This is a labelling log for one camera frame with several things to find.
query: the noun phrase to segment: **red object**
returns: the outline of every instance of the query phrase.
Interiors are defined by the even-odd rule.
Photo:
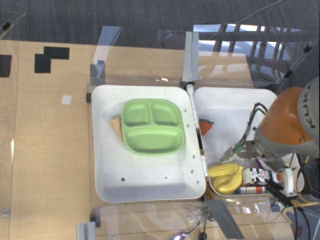
[[[212,122],[206,119],[200,119],[199,120],[199,125],[200,125],[200,132],[201,135],[205,135],[212,127]]]

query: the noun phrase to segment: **white sticker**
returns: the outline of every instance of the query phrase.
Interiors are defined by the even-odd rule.
[[[70,105],[71,104],[72,95],[63,95],[61,104]]]

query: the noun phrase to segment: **cable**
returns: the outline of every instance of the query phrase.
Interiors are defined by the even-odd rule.
[[[292,162],[293,162],[293,160],[294,160],[294,157],[295,157],[295,153],[293,153],[293,154],[291,155],[291,159],[290,159],[290,163],[289,163],[289,168],[291,168],[291,166],[292,166]]]
[[[167,49],[167,47],[165,46],[165,37],[167,37],[168,35],[174,35],[175,33],[178,33],[178,34],[182,34],[182,35],[186,35],[186,33],[184,32],[181,32],[181,31],[168,31],[167,33],[165,33],[162,38],[161,38],[161,45],[162,45],[162,48],[164,49]]]
[[[258,111],[260,111],[261,113],[263,113],[264,115],[266,115],[266,113],[268,112],[268,109],[266,108],[265,105],[263,105],[263,104],[261,104],[261,103],[259,103],[259,102],[256,103],[256,104],[254,104],[253,109],[252,109],[252,111],[251,111],[251,113],[250,113],[250,116],[249,116],[249,121],[248,121],[248,123],[247,123],[247,127],[246,127],[246,129],[245,129],[245,131],[244,131],[244,134],[243,134],[242,138],[241,138],[240,141],[239,141],[239,143],[241,144],[241,146],[243,146],[243,145],[245,144],[245,141],[247,140],[247,137],[248,137],[249,132],[250,132],[250,130],[251,130],[251,124],[252,124],[252,122],[253,122],[253,120],[254,120],[254,118],[255,118],[255,115],[256,115],[256,113],[257,113]]]
[[[270,8],[270,7],[272,7],[272,6],[275,6],[276,4],[278,4],[278,3],[282,2],[282,1],[283,1],[283,0],[278,0],[278,1],[274,2],[274,3],[271,3],[271,4],[267,5],[267,6],[259,9],[259,10],[256,10],[255,12],[251,13],[250,15],[248,15],[248,16],[242,18],[241,20],[239,20],[238,22],[236,22],[235,25],[240,24],[241,22],[249,19],[249,18],[252,17],[253,15],[255,15],[255,14],[257,14],[257,13],[259,13],[259,12],[265,10],[265,9],[268,9],[268,8]],[[209,39],[208,39],[207,41],[211,40],[211,39],[214,38],[216,35],[220,34],[221,32],[223,32],[223,31],[225,31],[225,30],[226,30],[226,28],[221,29],[220,31],[218,31],[217,33],[215,33],[214,35],[212,35],[211,37],[209,37]]]
[[[207,240],[207,233],[206,233],[206,225],[207,225],[207,219],[204,221],[204,226],[203,226],[203,232],[199,234],[199,240]]]
[[[293,213],[294,213],[294,222],[295,222],[295,230],[294,230],[294,240],[297,240],[298,237],[298,216],[296,208],[293,207]]]
[[[303,215],[303,217],[304,217],[306,226],[307,226],[307,228],[308,228],[308,240],[310,240],[311,232],[310,232],[310,224],[309,224],[309,221],[308,221],[308,219],[307,219],[307,216],[306,216],[305,213],[304,213],[304,209],[298,208],[298,211],[301,212],[302,215]]]
[[[300,174],[303,170],[303,168],[305,167],[305,165],[308,163],[309,161],[309,156],[307,156],[303,162],[303,164],[301,165],[298,173],[297,173],[297,176],[296,176],[296,179],[295,179],[295,191],[296,191],[296,194],[297,196],[304,202],[304,203],[301,203],[299,202],[298,200],[296,199],[293,199],[291,200],[291,203],[293,205],[293,207],[295,208],[299,208],[299,207],[307,207],[307,206],[316,206],[319,204],[319,202],[310,202],[309,200],[305,199],[301,194],[300,194],[300,191],[299,191],[299,186],[298,186],[298,182],[299,182],[299,177],[300,177]]]
[[[206,233],[207,219],[204,221],[203,233]]]
[[[187,235],[187,234],[190,234],[192,231],[194,231],[199,225],[200,223],[203,221],[203,220],[207,220],[207,218],[209,218],[210,215],[208,215],[207,217],[204,217],[202,218],[201,220],[199,220],[199,222],[194,226],[194,228],[192,228],[190,231],[188,232],[185,232],[184,234]]]

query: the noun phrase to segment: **white tray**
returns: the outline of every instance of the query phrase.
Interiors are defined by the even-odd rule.
[[[175,154],[138,155],[120,142],[109,119],[134,99],[164,99],[181,114],[185,145]],[[92,93],[95,187],[109,203],[196,199],[206,188],[189,95],[178,87],[102,85]]]
[[[195,91],[193,98],[198,118],[214,122],[212,128],[201,137],[208,168],[219,165],[224,152],[241,139],[255,103],[262,103],[269,108],[276,97],[272,91],[266,89],[202,87]],[[258,127],[263,118],[264,115],[258,112],[251,126]],[[254,131],[251,130],[247,140],[253,138]],[[282,157],[285,164],[289,164],[290,159],[291,155]],[[254,159],[237,158],[234,162],[244,168],[258,167]],[[296,156],[293,158],[292,167],[300,167]],[[297,172],[297,169],[292,172],[294,180]],[[303,185],[304,179],[300,177],[298,182],[300,190]]]

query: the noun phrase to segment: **gray carpet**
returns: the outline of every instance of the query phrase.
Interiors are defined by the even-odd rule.
[[[103,26],[124,27],[114,45],[163,48],[158,30],[192,31],[195,24],[235,23],[277,0],[0,0],[0,22],[26,12],[19,39],[97,44]],[[320,0],[283,0],[244,24],[319,30]],[[183,49],[184,38],[166,48]],[[319,43],[286,86],[319,75]]]

